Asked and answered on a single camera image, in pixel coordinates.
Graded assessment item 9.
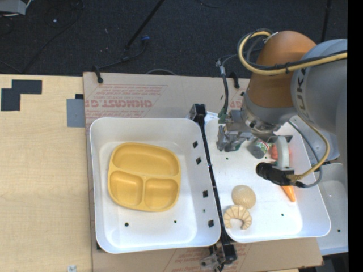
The beige croissant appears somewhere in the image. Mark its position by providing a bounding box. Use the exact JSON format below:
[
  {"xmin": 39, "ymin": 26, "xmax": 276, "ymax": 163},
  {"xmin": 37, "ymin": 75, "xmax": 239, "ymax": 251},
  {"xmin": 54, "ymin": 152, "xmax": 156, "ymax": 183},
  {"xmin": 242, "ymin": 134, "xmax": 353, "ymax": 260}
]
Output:
[{"xmin": 223, "ymin": 205, "xmax": 253, "ymax": 231}]

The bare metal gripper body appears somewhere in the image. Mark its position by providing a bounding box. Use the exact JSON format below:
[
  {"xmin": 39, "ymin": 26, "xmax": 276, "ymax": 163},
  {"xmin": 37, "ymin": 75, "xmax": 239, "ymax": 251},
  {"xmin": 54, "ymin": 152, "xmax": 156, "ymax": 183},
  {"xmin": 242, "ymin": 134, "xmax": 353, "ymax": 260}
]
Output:
[{"xmin": 224, "ymin": 109, "xmax": 281, "ymax": 142}]

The white plastic tray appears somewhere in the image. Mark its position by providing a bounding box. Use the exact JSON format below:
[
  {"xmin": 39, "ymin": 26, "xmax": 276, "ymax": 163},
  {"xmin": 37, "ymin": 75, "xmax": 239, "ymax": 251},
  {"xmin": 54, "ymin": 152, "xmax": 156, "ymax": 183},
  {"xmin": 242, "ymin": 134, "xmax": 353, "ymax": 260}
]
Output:
[
  {"xmin": 89, "ymin": 117, "xmax": 222, "ymax": 254},
  {"xmin": 204, "ymin": 117, "xmax": 332, "ymax": 244}
]

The black block with thin wires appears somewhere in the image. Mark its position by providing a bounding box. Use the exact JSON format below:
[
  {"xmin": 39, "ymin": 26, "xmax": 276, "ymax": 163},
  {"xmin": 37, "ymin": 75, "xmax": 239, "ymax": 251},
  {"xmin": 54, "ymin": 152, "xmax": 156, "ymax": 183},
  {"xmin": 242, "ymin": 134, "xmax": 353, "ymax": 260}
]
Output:
[
  {"xmin": 188, "ymin": 103, "xmax": 208, "ymax": 122},
  {"xmin": 220, "ymin": 243, "xmax": 238, "ymax": 265}
]

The beige round bread roll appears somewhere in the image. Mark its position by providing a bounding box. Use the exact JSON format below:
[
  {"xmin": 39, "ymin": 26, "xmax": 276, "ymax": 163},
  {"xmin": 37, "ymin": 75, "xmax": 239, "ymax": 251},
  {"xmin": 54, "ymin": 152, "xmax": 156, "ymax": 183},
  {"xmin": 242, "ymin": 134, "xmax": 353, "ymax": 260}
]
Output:
[{"xmin": 231, "ymin": 184, "xmax": 257, "ymax": 210}]

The orange carrot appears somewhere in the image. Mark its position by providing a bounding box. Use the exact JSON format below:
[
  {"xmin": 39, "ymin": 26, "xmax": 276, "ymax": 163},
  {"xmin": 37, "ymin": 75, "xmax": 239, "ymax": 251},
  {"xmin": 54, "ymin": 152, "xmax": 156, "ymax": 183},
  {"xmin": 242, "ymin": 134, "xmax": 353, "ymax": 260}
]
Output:
[{"xmin": 270, "ymin": 144, "xmax": 297, "ymax": 203}]

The small grey can green label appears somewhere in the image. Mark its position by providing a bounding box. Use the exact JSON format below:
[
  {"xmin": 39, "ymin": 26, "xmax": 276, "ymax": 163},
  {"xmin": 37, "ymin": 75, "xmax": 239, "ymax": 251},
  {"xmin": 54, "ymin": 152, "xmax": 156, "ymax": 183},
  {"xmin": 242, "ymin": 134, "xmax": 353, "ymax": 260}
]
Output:
[{"xmin": 247, "ymin": 139, "xmax": 275, "ymax": 160}]

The black cylinder on white bracket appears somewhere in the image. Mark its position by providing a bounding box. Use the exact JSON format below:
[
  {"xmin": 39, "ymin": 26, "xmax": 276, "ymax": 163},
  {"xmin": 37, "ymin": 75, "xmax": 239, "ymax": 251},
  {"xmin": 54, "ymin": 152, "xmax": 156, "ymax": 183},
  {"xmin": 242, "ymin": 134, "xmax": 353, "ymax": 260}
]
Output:
[{"xmin": 255, "ymin": 134, "xmax": 296, "ymax": 187}]

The thin black rod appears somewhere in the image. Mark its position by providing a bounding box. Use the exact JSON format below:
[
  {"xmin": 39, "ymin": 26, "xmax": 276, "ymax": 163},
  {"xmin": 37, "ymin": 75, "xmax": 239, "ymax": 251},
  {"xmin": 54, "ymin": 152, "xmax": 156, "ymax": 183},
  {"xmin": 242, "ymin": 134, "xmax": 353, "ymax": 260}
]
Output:
[{"xmin": 197, "ymin": 114, "xmax": 232, "ymax": 255}]

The yellow divided plate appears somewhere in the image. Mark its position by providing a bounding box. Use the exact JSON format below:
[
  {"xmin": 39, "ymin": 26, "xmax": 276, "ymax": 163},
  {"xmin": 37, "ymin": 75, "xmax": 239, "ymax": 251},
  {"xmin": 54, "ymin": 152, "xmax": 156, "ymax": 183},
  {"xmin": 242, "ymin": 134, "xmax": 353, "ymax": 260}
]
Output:
[{"xmin": 107, "ymin": 142, "xmax": 183, "ymax": 213}]

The brown cardboard board red print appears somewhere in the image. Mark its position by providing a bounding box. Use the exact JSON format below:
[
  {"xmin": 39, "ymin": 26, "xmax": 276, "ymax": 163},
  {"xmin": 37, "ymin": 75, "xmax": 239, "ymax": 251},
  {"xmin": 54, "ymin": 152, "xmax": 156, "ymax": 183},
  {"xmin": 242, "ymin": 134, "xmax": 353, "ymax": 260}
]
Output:
[{"xmin": 82, "ymin": 71, "xmax": 324, "ymax": 272}]

